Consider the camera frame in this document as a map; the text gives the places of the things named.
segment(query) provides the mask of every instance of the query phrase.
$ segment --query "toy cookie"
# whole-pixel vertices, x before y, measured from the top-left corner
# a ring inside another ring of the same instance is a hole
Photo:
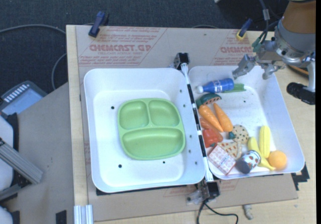
[[[233,126],[233,130],[229,133],[229,137],[230,139],[233,139],[233,141],[245,145],[249,140],[249,133],[244,126],[237,124]]]

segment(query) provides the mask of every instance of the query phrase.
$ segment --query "toy bottle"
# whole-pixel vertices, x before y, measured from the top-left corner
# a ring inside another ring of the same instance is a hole
[[[232,78],[225,78],[220,80],[215,80],[207,83],[204,86],[198,86],[197,92],[209,92],[209,93],[219,93],[224,91],[233,90],[234,88],[234,81]]]

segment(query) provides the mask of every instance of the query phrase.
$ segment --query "bottle cap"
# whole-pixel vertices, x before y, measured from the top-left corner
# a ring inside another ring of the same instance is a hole
[[[203,92],[204,92],[203,87],[202,87],[201,85],[199,85],[198,87],[196,87],[196,89],[197,89],[197,92],[198,92],[198,93],[203,93]]]

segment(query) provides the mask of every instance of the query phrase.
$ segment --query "green divided plate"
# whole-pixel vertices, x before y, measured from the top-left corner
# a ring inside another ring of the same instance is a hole
[[[164,159],[179,154],[185,147],[180,113],[169,100],[127,101],[120,106],[117,120],[121,145],[134,159]]]

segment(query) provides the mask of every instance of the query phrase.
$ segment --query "toy orange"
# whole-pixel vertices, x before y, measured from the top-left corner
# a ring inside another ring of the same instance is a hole
[[[269,155],[268,162],[277,170],[282,170],[286,167],[287,164],[286,154],[280,150],[273,151]]]

